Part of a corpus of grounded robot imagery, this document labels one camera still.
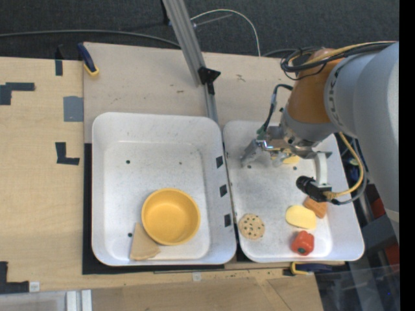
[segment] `black cable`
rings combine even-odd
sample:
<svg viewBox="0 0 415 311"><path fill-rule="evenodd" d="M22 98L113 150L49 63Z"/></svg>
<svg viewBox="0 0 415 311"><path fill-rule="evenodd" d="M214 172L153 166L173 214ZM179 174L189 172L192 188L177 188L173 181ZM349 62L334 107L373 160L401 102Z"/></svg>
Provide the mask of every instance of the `black cable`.
<svg viewBox="0 0 415 311"><path fill-rule="evenodd" d="M322 65L321 66L321 68L319 69L319 70L317 70L315 73L313 73L313 74L306 74L306 75L303 75L303 76L301 76L301 77L296 77L296 78L293 78L293 77L291 77L289 74L288 74L288 72L286 72L286 71L283 71L284 72L284 74L285 74L285 76L287 76L290 80L302 80L303 78L305 78L305 77L309 77L309 76L314 76L314 75L317 75L317 74L320 74L321 72L322 72L322 70L324 69L324 67L326 66L326 64L324 64L324 65Z"/></svg>
<svg viewBox="0 0 415 311"><path fill-rule="evenodd" d="M315 52L315 49L302 49L302 50L297 50L296 52L293 52L292 54L286 56L285 58L281 59L280 62L280 66L281 69L285 72L285 73L298 73L300 71L304 71L307 69L311 69L314 67L317 67L319 65L325 65L327 62L333 61L333 60L337 60L339 58L345 58L351 55L356 55L356 54L361 54L361 53L366 53L366 52L374 52L374 51L380 51L388 46L390 46L393 43L368 43L364 46L361 47L354 47L348 51L342 52L342 53L338 53L338 54L334 54L332 56L328 56L327 58L324 58L320 61L315 61L313 63L305 63L305 64L301 64L301 65L289 65L289 62L292 59L298 59L302 56L305 55L310 55L312 53Z"/></svg>
<svg viewBox="0 0 415 311"><path fill-rule="evenodd" d="M164 38L151 36L149 34L138 34L135 32L116 31L116 30L76 29L76 30L45 30L45 31L15 32L15 33L8 33L8 34L0 34L0 38L9 38L9 37L18 37L18 36L41 36L41 35L46 35L46 34L81 34L81 33L117 34L117 35L123 35L123 36L134 36L134 37L161 41L161 42L168 43L172 46L180 48L180 45L178 43L175 43L174 41L170 41Z"/></svg>
<svg viewBox="0 0 415 311"><path fill-rule="evenodd" d="M345 204L349 204L351 202L354 202L355 200L359 199L362 196L362 194L366 190L367 183L368 183L368 179L366 177L365 171L363 170L363 182L362 182L362 185L357 189L356 195L354 195L353 197L351 197L348 200L344 200L343 202L340 202L338 200L331 200L331 203L333 203L335 205L345 205Z"/></svg>
<svg viewBox="0 0 415 311"><path fill-rule="evenodd" d="M269 111L269 113L268 113L268 117L267 117L267 119L266 119L265 123L264 123L264 124L263 124L263 126L262 126L262 128L263 128L263 131L264 131L264 132L266 132L266 131L267 131L268 125L270 124L270 121L271 121L271 116L272 116L272 114L273 114L273 112L274 112L274 110L275 110L275 101L276 101L276 98L277 98L277 91L278 91L278 88L279 88L279 87L284 87L285 89L287 89L287 90L289 90L289 91L292 91L292 86L289 86L289 85L287 85L287 84L278 84L278 85L274 88L274 91L272 92L272 100L271 100L271 107L270 107L270 111Z"/></svg>
<svg viewBox="0 0 415 311"><path fill-rule="evenodd" d="M297 49L276 49L270 52L267 52L265 54L262 54L262 56L271 56L275 54L281 54L281 53L287 53L287 52L295 52Z"/></svg>

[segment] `black tape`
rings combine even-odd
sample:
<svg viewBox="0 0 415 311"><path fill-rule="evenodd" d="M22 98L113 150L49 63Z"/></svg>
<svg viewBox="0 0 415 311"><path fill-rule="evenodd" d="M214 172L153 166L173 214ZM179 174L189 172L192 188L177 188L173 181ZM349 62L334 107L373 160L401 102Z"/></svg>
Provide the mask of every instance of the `black tape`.
<svg viewBox="0 0 415 311"><path fill-rule="evenodd" d="M62 65L61 60L54 61L54 74L56 76L63 76L64 75L64 67Z"/></svg>
<svg viewBox="0 0 415 311"><path fill-rule="evenodd" d="M29 292L29 281L7 282L7 264L0 262L0 295Z"/></svg>
<svg viewBox="0 0 415 311"><path fill-rule="evenodd" d="M0 105L11 105L12 90L8 86L0 86Z"/></svg>
<svg viewBox="0 0 415 311"><path fill-rule="evenodd" d="M226 187L226 184L224 184L223 186L221 186L219 188L220 191L220 197L225 196L228 193L228 188Z"/></svg>
<svg viewBox="0 0 415 311"><path fill-rule="evenodd" d="M6 83L0 86L0 105L12 104L12 91L34 91L34 83Z"/></svg>
<svg viewBox="0 0 415 311"><path fill-rule="evenodd" d="M61 163L65 165L79 165L80 158L66 157L66 143L57 142L55 143L55 146L56 146L56 154L58 155L58 161L56 163Z"/></svg>
<svg viewBox="0 0 415 311"><path fill-rule="evenodd" d="M231 223L232 223L232 220L231 220L231 215L230 215L230 214L227 214L227 215L225 216L225 227L230 226L230 225L231 225Z"/></svg>
<svg viewBox="0 0 415 311"><path fill-rule="evenodd" d="M216 158L216 168L219 168L222 165L223 165L223 157L220 156L220 157Z"/></svg>

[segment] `white tray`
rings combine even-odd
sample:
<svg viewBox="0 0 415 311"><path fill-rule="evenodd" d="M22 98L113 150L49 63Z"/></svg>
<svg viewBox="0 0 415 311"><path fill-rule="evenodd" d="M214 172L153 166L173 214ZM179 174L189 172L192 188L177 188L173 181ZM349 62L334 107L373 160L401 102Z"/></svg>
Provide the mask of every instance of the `white tray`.
<svg viewBox="0 0 415 311"><path fill-rule="evenodd" d="M230 194L223 193L228 180L225 164L220 165L223 146L216 123L206 117L104 113L95 119L92 136L92 248L101 262L224 264L233 257L235 232ZM200 229L185 244L160 246L152 259L130 260L141 207L149 194L165 187L193 197Z"/></svg>
<svg viewBox="0 0 415 311"><path fill-rule="evenodd" d="M351 261L360 258L364 241L352 203L329 204L324 219L317 218L317 227L308 230L315 237L314 251L300 256L291 251L290 245L296 227L285 221L285 211L291 205L301 205L306 198L296 187L299 176L316 177L313 160L301 159L295 165L272 166L268 153L262 153L249 167L241 168L240 157L255 137L262 122L231 121L224 128L226 160L231 185L235 217L239 220L246 213L255 213L265 222L265 234L260 240L240 236L241 249L255 262ZM337 142L334 135L317 146L316 150L333 154L327 160L328 182L334 191L348 189ZM346 195L338 200L347 200Z"/></svg>

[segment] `cookie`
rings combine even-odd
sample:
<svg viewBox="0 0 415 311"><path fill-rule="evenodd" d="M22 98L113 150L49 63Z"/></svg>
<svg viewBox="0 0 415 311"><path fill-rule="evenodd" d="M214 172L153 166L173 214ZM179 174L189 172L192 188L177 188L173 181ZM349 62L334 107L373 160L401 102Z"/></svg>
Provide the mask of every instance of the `cookie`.
<svg viewBox="0 0 415 311"><path fill-rule="evenodd" d="M243 237L257 240L264 236L265 224L258 215L248 213L239 220L238 229Z"/></svg>

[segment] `gray tape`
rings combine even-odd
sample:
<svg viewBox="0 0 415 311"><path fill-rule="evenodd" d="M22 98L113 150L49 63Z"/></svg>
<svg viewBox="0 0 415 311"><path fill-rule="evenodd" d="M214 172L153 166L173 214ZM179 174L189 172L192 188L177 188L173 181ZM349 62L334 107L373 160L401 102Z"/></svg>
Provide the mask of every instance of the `gray tape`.
<svg viewBox="0 0 415 311"><path fill-rule="evenodd" d="M64 75L64 67L61 60L54 61L54 73L56 76L63 76Z"/></svg>
<svg viewBox="0 0 415 311"><path fill-rule="evenodd" d="M64 97L64 121L84 121L84 99L76 96Z"/></svg>

